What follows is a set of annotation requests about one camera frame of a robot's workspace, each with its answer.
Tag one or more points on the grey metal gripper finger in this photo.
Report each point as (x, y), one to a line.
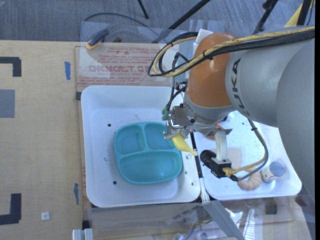
(169, 135)
(185, 134)

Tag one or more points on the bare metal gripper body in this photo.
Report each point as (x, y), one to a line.
(180, 117)

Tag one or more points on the yellow banana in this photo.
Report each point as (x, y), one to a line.
(182, 145)

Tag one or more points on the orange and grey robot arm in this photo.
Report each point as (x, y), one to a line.
(260, 84)

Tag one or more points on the blue divided plate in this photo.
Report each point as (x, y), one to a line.
(146, 159)

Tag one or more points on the thin black and white rod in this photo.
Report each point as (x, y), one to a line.
(200, 170)

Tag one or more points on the white plastic tray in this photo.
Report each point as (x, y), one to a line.
(252, 144)
(105, 124)

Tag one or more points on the brown cardboard board red print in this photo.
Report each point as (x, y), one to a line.
(120, 69)

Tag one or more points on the beige croissant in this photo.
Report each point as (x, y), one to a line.
(250, 184)

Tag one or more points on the small white can blue lid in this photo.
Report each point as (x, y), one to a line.
(273, 171)

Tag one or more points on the black cylinder on white bracket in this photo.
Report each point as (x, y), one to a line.
(218, 165)

